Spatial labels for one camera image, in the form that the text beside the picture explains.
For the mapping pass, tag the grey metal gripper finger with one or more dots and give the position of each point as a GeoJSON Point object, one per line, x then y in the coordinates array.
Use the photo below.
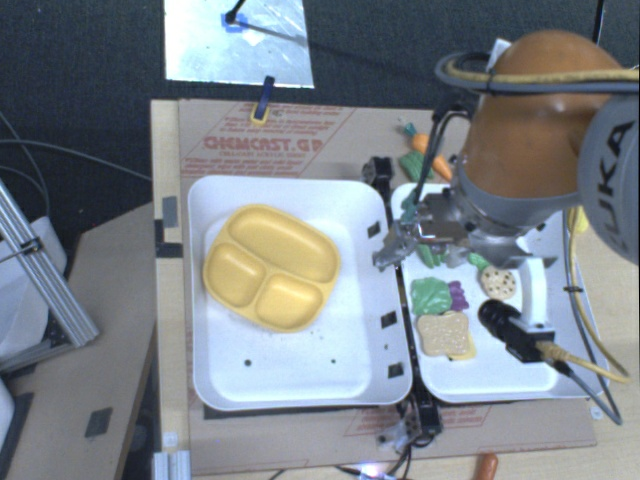
{"type": "Point", "coordinates": [392, 255]}
{"type": "Point", "coordinates": [404, 229]}

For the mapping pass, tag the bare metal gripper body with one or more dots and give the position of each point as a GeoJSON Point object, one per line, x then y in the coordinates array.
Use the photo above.
{"type": "Point", "coordinates": [445, 218]}

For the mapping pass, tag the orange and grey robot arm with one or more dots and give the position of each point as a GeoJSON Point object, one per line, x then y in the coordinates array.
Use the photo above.
{"type": "Point", "coordinates": [525, 133]}

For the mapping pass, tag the green pea pod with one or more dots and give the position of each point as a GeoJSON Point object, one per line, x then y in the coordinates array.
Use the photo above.
{"type": "Point", "coordinates": [429, 257]}

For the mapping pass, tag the green lettuce leaf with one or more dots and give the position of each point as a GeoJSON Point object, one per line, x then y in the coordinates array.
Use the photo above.
{"type": "Point", "coordinates": [429, 295]}

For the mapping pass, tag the orange carrot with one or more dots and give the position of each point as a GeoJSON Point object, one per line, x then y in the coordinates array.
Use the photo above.
{"type": "Point", "coordinates": [440, 164]}

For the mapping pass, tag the thin black rod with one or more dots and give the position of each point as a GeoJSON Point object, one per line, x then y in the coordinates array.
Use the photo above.
{"type": "Point", "coordinates": [406, 313]}

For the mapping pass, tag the green toy vegetable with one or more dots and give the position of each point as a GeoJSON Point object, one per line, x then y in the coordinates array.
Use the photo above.
{"type": "Point", "coordinates": [412, 164]}

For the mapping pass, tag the purple grapes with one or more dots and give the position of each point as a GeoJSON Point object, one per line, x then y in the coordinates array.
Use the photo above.
{"type": "Point", "coordinates": [457, 295]}

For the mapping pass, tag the beige spotted biscuit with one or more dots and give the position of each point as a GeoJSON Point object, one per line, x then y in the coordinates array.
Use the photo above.
{"type": "Point", "coordinates": [498, 282]}

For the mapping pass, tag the brown bread slice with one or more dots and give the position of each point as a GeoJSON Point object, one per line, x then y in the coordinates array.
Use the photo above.
{"type": "Point", "coordinates": [442, 335]}

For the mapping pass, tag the yellow divided plate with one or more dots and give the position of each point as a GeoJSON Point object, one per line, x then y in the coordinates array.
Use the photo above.
{"type": "Point", "coordinates": [272, 265]}

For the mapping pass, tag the yellow cheese slice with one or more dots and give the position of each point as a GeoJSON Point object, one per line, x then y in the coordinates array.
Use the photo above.
{"type": "Point", "coordinates": [469, 353]}

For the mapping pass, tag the brown cardboard board red print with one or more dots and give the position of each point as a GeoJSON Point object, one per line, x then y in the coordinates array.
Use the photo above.
{"type": "Point", "coordinates": [320, 133]}

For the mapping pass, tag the white plastic tray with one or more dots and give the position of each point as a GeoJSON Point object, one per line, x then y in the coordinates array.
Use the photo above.
{"type": "Point", "coordinates": [310, 368]}
{"type": "Point", "coordinates": [490, 378]}

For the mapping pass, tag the orange sausage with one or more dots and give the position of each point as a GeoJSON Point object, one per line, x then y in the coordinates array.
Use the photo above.
{"type": "Point", "coordinates": [486, 467]}

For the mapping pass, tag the black cylinder on white bracket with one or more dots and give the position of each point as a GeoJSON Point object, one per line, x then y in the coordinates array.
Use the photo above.
{"type": "Point", "coordinates": [505, 323]}

